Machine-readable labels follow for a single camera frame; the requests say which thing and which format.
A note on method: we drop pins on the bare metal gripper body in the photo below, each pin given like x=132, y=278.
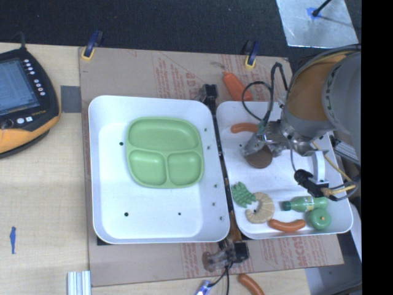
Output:
x=277, y=135

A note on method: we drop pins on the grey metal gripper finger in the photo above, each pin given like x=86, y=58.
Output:
x=252, y=144
x=277, y=151

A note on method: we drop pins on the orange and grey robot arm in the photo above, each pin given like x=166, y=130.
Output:
x=310, y=94

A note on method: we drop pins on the brown round biscuit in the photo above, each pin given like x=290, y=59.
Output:
x=261, y=161

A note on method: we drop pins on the orange sausage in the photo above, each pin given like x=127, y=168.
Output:
x=287, y=225
x=242, y=128
x=250, y=284

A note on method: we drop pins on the white plastic tray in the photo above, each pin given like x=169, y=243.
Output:
x=153, y=214
x=276, y=180

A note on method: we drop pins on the green grapes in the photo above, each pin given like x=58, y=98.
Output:
x=242, y=195

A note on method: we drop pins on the green bottle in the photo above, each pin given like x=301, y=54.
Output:
x=304, y=203

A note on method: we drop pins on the orange carrot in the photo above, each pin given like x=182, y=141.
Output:
x=235, y=86

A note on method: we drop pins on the green divided plate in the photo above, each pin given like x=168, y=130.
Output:
x=164, y=152

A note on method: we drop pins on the brown cardboard board red print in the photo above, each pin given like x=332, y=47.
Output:
x=138, y=72

